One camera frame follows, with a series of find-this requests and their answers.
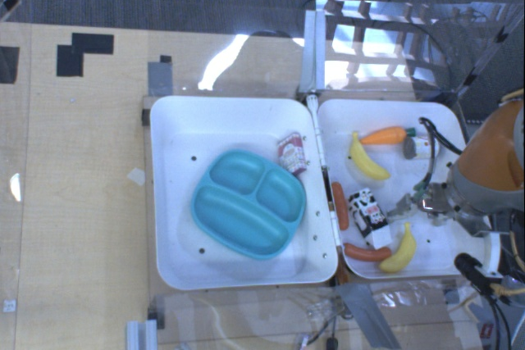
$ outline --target sausage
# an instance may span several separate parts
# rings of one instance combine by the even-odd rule
[[[392,255],[392,251],[388,247],[365,249],[345,243],[345,255],[360,261],[383,261]]]
[[[348,208],[346,206],[345,193],[343,193],[343,187],[341,187],[341,184],[339,183],[331,183],[331,192],[334,196],[334,204],[336,205],[339,229],[347,230],[350,224],[348,218]]]

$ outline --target yellow banana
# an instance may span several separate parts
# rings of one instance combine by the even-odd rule
[[[386,180],[390,178],[388,170],[376,164],[370,156],[367,155],[367,151],[364,150],[363,145],[359,141],[358,132],[352,133],[352,144],[350,145],[349,155],[355,165],[366,175],[374,180]]]
[[[413,258],[416,253],[416,239],[414,239],[412,232],[410,232],[410,224],[405,222],[404,234],[399,244],[397,251],[390,257],[381,262],[379,268],[385,273],[397,273],[403,270]]]

